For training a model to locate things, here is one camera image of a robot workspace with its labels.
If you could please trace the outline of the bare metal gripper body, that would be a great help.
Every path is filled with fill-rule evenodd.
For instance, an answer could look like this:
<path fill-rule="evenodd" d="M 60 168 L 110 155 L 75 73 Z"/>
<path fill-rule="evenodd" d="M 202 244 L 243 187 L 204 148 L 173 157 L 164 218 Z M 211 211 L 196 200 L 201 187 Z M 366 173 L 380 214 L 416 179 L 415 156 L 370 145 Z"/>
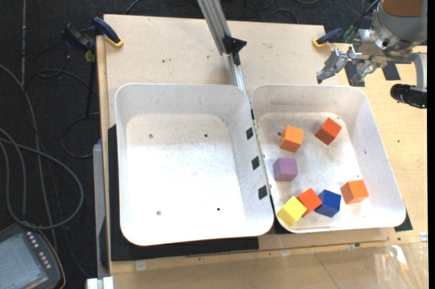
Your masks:
<path fill-rule="evenodd" d="M 408 62 L 413 48 L 419 44 L 419 41 L 408 41 L 387 29 L 360 29 L 346 55 L 353 61 L 376 57 L 385 61 Z"/>

